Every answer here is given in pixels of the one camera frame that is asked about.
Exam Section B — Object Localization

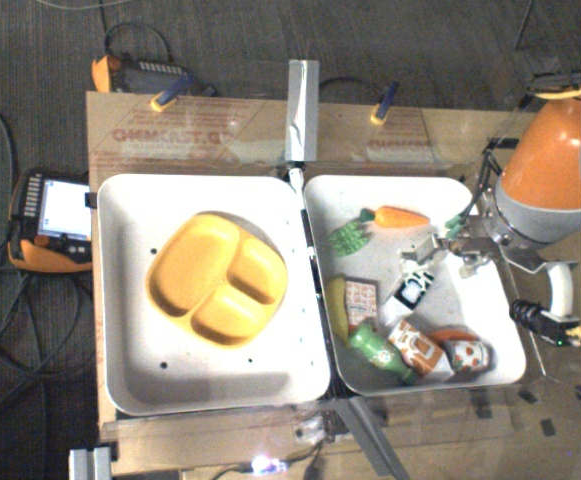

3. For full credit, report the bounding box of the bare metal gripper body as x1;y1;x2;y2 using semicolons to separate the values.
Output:
434;192;524;260

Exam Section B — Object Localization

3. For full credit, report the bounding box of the black and white carton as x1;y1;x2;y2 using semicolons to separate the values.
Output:
380;261;437;326

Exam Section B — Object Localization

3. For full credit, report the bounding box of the white plastic tray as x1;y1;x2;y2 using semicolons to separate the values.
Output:
302;174;528;398
96;173;332;417

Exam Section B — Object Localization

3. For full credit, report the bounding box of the orange carrot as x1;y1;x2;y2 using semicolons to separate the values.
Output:
359;205;432;231

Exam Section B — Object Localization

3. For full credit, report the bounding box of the green broccoli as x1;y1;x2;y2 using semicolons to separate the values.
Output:
327;219;372;258

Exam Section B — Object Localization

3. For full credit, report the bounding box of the brown and white patterned packet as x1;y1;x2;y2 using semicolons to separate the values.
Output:
344;278;381;333

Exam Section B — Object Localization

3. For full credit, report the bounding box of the white and red can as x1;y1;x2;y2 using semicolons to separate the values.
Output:
444;338;492;374

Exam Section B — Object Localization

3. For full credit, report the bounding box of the orange and white carton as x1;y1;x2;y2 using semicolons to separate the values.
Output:
386;318;456;380

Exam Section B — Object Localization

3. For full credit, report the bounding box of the yellow banana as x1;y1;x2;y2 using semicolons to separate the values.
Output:
324;275;353;347

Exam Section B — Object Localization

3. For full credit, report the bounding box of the green bottle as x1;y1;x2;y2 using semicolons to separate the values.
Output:
347;321;420;387

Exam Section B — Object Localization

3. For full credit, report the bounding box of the yellow divided plate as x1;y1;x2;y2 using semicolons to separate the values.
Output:
145;212;290;348

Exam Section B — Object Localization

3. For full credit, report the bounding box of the brown cardboard board red print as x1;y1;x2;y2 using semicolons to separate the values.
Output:
85;91;581;472

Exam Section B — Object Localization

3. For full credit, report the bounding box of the black cylinder on white bracket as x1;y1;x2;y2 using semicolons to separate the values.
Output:
509;261;581;348

